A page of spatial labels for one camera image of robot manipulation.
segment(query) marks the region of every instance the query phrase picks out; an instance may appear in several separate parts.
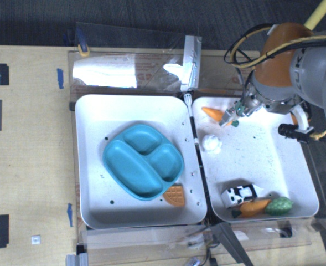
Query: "yellow pole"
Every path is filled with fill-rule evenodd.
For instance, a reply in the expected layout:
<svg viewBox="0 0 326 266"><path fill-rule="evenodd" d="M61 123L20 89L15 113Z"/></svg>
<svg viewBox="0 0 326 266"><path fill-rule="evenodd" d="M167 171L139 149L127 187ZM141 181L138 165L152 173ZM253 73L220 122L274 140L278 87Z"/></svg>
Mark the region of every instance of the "yellow pole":
<svg viewBox="0 0 326 266"><path fill-rule="evenodd" d="M326 0L322 0L319 6L315 9L313 14L308 18L308 20L305 22L305 26L313 30L317 24L320 22L320 20L325 16L326 14Z"/></svg>

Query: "dark background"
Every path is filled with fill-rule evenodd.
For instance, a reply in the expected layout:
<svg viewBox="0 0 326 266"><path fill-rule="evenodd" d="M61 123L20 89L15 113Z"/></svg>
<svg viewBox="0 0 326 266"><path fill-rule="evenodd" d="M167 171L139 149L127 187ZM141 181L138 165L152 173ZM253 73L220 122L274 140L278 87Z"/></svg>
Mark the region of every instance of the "dark background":
<svg viewBox="0 0 326 266"><path fill-rule="evenodd" d="M0 0L0 45L64 46L76 22L200 35L203 49L227 49L261 23L304 23L322 0ZM315 28L326 30L326 16ZM261 50L252 38L242 49ZM312 125L326 129L324 112L312 106ZM303 145L326 218L326 142ZM321 231L326 247L326 230Z"/></svg>

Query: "toy sink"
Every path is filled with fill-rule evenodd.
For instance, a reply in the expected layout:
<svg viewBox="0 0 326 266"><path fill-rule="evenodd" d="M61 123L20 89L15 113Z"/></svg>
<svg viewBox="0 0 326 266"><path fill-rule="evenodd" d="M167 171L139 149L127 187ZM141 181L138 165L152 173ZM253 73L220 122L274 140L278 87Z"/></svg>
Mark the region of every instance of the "toy sink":
<svg viewBox="0 0 326 266"><path fill-rule="evenodd" d="M207 204L195 141L200 145L212 209L223 221L261 221L316 214L319 201L301 145L277 132L281 123L292 123L289 115L260 110L239 119L238 127L221 128L201 109L206 106L224 111L236 100L216 97L194 100L198 138L195 140L187 106L178 98L82 96L76 102L75 117L84 222L95 229L201 222L206 216ZM144 138L146 127L157 131L151 134L148 144L138 140ZM221 140L219 154L204 151L201 142L206 134L214 134ZM159 149L170 157L168 161L175 166L172 171L159 170L165 161L154 159L154 151ZM174 149L181 155L182 162ZM120 167L123 158L136 154L140 154L140 160L139 163L134 160L133 165L144 167L140 184L132 184L133 178L126 174L129 170L122 171ZM143 180L150 188L148 191ZM175 207L162 196L173 183L183 186L184 207ZM263 188L259 197L288 197L294 202L292 210L277 217L262 214L233 218L231 209L223 205L221 193L246 184Z"/></svg>
<svg viewBox="0 0 326 266"><path fill-rule="evenodd" d="M85 95L76 102L75 117L81 216L89 227L169 226L196 224L204 219L205 193L188 110L181 100L172 96ZM146 126L159 134L150 134L151 140L146 141L150 144L142 145L137 139L144 138L142 127ZM166 161L155 154L159 149L160 155L174 162L172 171L159 170ZM181 154L183 165L174 149ZM117 161L123 154L133 155L137 150L142 158L139 163L134 160L134 164L149 163L143 168L146 174L140 175L151 188L148 194L142 185L132 186L129 182L126 189L122 188L107 169L121 176L121 183L129 181L122 178ZM169 204L161 195L172 183L183 186L184 207Z"/></svg>
<svg viewBox="0 0 326 266"><path fill-rule="evenodd" d="M214 213L223 221L261 221L266 219L311 217L318 212L319 201L303 150L296 140L278 134L282 123L291 124L291 116L269 113L261 109L250 117L239 119L238 127L221 128L202 107L225 111L239 99L198 98L193 102L196 132L201 144L207 134L222 142L217 155L200 149ZM263 190L266 199L288 197L293 206L283 216L261 214L251 218L233 218L224 206L221 193L229 188L254 184Z"/></svg>

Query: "wooden table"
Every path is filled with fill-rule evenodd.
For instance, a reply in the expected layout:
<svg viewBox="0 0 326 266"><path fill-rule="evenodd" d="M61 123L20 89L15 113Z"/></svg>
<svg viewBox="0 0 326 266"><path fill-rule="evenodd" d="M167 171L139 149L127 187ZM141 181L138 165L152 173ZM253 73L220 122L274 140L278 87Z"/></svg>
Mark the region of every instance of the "wooden table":
<svg viewBox="0 0 326 266"><path fill-rule="evenodd" d="M0 46L10 85L0 86L0 214L9 214L9 244L0 265L65 265L77 242L68 52L71 47ZM64 72L59 89L57 68ZM73 208L73 226L67 214ZM32 244L40 235L41 243ZM319 233L311 245L250 251L255 265L326 265ZM219 264L233 264L229 254ZM145 265L183 265L186 258Z"/></svg>

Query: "blue plate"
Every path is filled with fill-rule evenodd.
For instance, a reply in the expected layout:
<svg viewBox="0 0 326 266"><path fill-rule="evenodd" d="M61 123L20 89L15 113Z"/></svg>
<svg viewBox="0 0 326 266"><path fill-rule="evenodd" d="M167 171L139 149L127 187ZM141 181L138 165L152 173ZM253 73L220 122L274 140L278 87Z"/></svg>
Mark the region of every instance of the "blue plate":
<svg viewBox="0 0 326 266"><path fill-rule="evenodd" d="M144 201L162 195L184 169L176 147L144 124L118 134L104 149L102 159L115 181L134 198Z"/></svg>

